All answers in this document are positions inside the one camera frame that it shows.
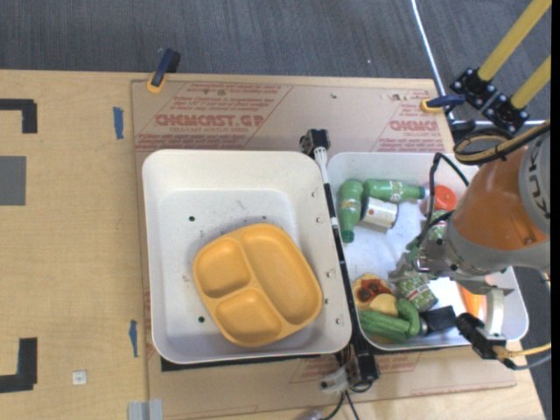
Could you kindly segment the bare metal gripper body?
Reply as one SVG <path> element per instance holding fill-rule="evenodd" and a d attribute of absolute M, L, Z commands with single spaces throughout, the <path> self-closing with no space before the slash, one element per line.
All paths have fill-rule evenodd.
<path fill-rule="evenodd" d="M 448 241 L 444 234 L 436 236 L 426 235 L 419 244 L 416 258 L 430 262 L 433 278 L 454 278 L 456 263 L 452 252 L 448 248 Z"/>

